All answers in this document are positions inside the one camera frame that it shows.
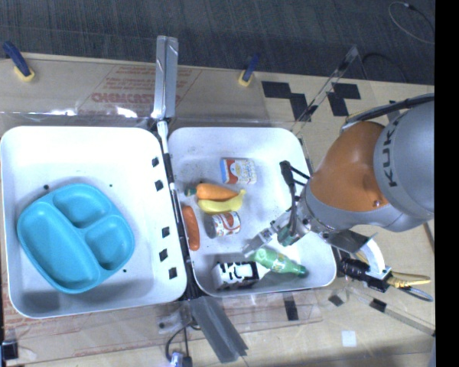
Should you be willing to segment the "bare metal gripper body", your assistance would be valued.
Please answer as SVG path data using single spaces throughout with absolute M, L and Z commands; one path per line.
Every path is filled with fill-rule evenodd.
M 289 209 L 271 222 L 280 245 L 293 245 L 311 231 L 311 214 L 293 203 Z

